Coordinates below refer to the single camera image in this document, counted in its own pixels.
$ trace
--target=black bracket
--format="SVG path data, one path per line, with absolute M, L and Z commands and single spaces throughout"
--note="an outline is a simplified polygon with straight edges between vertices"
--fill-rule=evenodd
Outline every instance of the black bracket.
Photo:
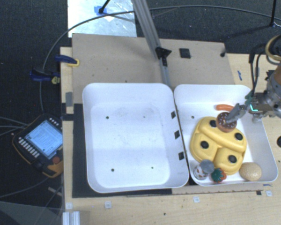
M 167 67 L 168 63 L 167 63 L 167 57 L 169 56 L 169 54 L 172 52 L 171 50 L 162 48 L 162 47 L 157 47 L 155 49 L 156 55 L 158 57 L 158 59 L 162 59 L 163 61 L 163 66 Z

